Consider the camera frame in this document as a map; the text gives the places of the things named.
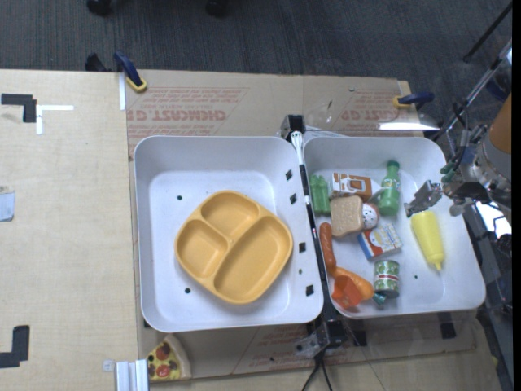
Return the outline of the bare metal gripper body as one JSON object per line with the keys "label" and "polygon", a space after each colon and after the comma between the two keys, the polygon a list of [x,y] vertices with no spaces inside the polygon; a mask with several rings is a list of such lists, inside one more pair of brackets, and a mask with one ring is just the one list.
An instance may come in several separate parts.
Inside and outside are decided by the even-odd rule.
{"label": "bare metal gripper body", "polygon": [[511,182],[495,169],[460,165],[441,178],[443,192],[456,204],[465,207],[471,202],[491,204],[505,215],[511,215]]}

